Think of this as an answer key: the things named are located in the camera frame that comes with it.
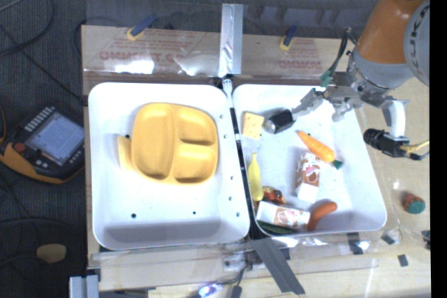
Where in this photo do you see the brown and white carton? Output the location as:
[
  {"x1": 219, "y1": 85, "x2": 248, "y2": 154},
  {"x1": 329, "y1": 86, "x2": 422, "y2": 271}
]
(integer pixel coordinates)
[
  {"x1": 295, "y1": 151, "x2": 323, "y2": 204},
  {"x1": 256, "y1": 200, "x2": 312, "y2": 231}
]

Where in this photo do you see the white plastic tray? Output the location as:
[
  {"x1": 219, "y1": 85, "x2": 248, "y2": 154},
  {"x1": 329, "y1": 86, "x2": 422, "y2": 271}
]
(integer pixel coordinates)
[
  {"x1": 87, "y1": 81, "x2": 251, "y2": 251},
  {"x1": 231, "y1": 83, "x2": 388, "y2": 238}
]

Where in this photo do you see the yellow divided plate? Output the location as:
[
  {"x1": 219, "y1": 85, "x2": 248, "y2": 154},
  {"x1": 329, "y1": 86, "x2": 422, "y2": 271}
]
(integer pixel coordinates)
[{"x1": 131, "y1": 101, "x2": 220, "y2": 185}]

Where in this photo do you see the dark green flat toy food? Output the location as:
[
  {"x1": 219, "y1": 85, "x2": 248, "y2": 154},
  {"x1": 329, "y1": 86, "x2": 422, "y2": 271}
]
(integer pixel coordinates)
[{"x1": 258, "y1": 219, "x2": 295, "y2": 235}]

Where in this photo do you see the yellow banana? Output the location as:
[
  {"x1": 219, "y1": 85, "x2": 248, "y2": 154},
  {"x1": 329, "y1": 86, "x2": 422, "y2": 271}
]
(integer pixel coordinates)
[{"x1": 247, "y1": 152, "x2": 265, "y2": 202}]

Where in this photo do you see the black can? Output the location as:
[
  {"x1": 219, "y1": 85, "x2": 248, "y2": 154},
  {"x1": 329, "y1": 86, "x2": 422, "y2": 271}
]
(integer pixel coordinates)
[{"x1": 262, "y1": 108, "x2": 298, "y2": 135}]

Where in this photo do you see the thin black and white rod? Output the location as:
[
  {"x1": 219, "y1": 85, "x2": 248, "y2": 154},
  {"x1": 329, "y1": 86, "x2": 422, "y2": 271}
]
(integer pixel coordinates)
[{"x1": 221, "y1": 77, "x2": 260, "y2": 239}]

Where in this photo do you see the black cylinder on white bracket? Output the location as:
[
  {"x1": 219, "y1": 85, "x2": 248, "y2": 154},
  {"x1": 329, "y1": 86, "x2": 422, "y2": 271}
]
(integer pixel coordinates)
[{"x1": 362, "y1": 99, "x2": 411, "y2": 158}]

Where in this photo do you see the orange sausage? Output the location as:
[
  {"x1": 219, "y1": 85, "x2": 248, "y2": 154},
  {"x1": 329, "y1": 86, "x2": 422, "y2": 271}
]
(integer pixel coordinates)
[{"x1": 306, "y1": 200, "x2": 339, "y2": 232}]

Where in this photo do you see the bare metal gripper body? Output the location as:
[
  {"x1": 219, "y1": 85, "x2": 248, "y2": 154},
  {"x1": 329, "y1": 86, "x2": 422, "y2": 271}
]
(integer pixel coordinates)
[{"x1": 323, "y1": 71, "x2": 410, "y2": 113}]

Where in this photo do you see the brown cardboard board red print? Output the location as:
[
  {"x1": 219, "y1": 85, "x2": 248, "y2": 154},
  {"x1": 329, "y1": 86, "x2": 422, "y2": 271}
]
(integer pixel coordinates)
[{"x1": 80, "y1": 24, "x2": 431, "y2": 292}]

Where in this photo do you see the yellow cheese slice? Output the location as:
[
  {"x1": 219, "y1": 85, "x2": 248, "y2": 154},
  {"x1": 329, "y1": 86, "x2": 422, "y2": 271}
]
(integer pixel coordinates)
[{"x1": 241, "y1": 111, "x2": 265, "y2": 140}]

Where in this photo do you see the orange and green strawberry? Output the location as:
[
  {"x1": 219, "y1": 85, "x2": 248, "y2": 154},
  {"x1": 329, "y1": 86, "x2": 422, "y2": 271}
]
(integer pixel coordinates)
[{"x1": 402, "y1": 192, "x2": 427, "y2": 215}]

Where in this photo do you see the brown and red toy food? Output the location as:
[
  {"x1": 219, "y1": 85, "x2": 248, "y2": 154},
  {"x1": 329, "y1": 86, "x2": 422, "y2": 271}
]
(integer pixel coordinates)
[{"x1": 261, "y1": 186, "x2": 287, "y2": 205}]

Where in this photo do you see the beige oval object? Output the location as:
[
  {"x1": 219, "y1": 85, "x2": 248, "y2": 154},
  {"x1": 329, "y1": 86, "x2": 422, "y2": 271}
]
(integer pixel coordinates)
[{"x1": 36, "y1": 243, "x2": 68, "y2": 265}]

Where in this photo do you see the orange carrot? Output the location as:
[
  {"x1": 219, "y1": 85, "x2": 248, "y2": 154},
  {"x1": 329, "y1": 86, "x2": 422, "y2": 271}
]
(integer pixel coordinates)
[{"x1": 296, "y1": 130, "x2": 345, "y2": 170}]

